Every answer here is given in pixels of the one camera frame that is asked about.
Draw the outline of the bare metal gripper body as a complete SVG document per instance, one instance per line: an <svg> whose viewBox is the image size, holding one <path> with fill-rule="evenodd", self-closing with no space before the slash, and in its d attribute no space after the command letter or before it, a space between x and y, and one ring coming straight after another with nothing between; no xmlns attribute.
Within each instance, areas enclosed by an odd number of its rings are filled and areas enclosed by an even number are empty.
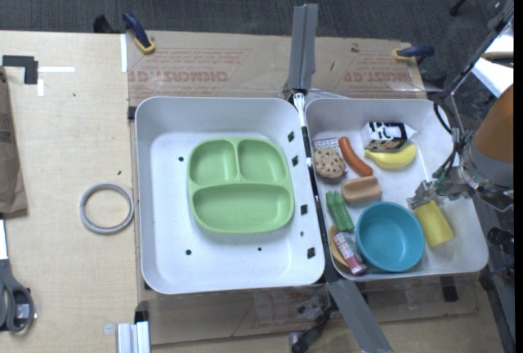
<svg viewBox="0 0 523 353"><path fill-rule="evenodd" d="M433 173L433 179L436 194L441 198L469 199L476 193L477 184L461 165L439 167Z"/></svg>

